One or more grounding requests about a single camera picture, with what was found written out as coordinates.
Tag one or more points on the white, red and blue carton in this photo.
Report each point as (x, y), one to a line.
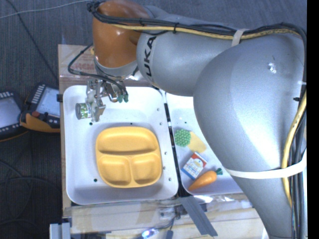
(194, 165)

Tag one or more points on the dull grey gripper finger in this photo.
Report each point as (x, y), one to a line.
(99, 111)
(89, 100)

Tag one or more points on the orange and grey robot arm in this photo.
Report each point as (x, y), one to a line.
(224, 96)

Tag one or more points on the white plastic tray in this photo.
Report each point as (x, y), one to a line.
(82, 158)
(214, 185)

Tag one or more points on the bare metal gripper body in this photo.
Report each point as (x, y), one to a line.
(96, 87)

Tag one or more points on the yellow toy wedge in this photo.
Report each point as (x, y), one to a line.
(198, 144)

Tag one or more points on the green toy grapes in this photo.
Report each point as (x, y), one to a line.
(182, 138)

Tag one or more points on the orange toy carrot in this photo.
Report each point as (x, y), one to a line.
(203, 180)

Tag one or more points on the yellow divided plate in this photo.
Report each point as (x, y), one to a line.
(128, 155)

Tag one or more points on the small green and white can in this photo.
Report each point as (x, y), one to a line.
(82, 111)

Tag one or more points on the thin black and white rod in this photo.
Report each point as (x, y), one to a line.
(172, 138)

